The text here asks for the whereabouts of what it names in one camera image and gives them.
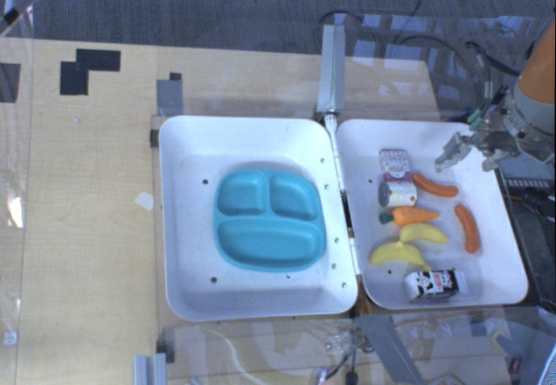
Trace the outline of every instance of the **toy sausage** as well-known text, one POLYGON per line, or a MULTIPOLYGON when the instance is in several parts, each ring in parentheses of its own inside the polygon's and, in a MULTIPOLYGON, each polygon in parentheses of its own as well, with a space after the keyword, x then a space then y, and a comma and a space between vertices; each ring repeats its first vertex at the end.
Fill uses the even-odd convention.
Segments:
POLYGON ((425 190, 429 194, 437 196, 456 196, 460 192, 455 186, 446 186, 445 184, 438 184, 434 181, 425 178, 422 174, 414 172, 411 176, 414 184, 419 188, 425 190))
POLYGON ((479 231, 473 215, 465 206, 458 204, 453 208, 455 215, 460 219, 461 226, 466 234, 466 251, 474 254, 479 249, 479 231))

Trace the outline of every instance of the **yellow banana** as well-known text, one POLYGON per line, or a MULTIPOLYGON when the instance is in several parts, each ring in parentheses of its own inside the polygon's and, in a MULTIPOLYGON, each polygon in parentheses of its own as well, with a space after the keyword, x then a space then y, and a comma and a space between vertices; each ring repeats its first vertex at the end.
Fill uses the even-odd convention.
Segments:
POLYGON ((403 242, 386 242, 376 248, 371 256, 368 258, 371 264, 381 264, 389 260, 405 260, 413 264, 422 266, 424 270, 430 270, 423 260, 420 251, 411 244, 404 244, 403 242))
POLYGON ((411 242, 417 238, 422 238, 423 240, 428 240, 429 242, 446 243, 448 237, 444 232, 442 232, 437 227, 426 222, 416 222, 414 224, 408 224, 401 228, 400 231, 400 241, 401 242, 411 242))

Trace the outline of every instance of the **table surface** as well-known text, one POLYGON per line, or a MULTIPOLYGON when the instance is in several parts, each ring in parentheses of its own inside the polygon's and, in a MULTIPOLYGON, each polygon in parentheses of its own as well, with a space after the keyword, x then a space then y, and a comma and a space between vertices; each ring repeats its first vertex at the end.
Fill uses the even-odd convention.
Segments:
MULTIPOLYGON (((182 73, 186 113, 308 117, 320 62, 263 52, 34 42, 18 384, 130 383, 133 356, 155 350, 156 224, 153 210, 136 198, 153 194, 156 80, 182 73), (60 62, 75 61, 78 48, 119 50, 121 69, 91 71, 88 96, 61 96, 60 62)), ((423 67, 349 59, 346 74, 350 102, 368 105, 377 117, 395 110, 404 119, 439 119, 423 67), (392 85, 393 74, 404 80, 409 72, 410 86, 392 85)), ((496 355, 484 362, 495 365, 492 371, 504 366, 496 355)))

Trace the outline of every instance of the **white sticker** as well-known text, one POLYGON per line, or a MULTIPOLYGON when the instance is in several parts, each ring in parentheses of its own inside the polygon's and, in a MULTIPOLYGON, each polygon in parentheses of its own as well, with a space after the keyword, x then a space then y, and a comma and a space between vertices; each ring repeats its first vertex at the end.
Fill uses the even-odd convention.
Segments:
POLYGON ((4 345, 17 344, 17 331, 3 333, 3 344, 4 345))
POLYGON ((155 198, 147 192, 141 192, 135 202, 149 212, 155 207, 155 198))

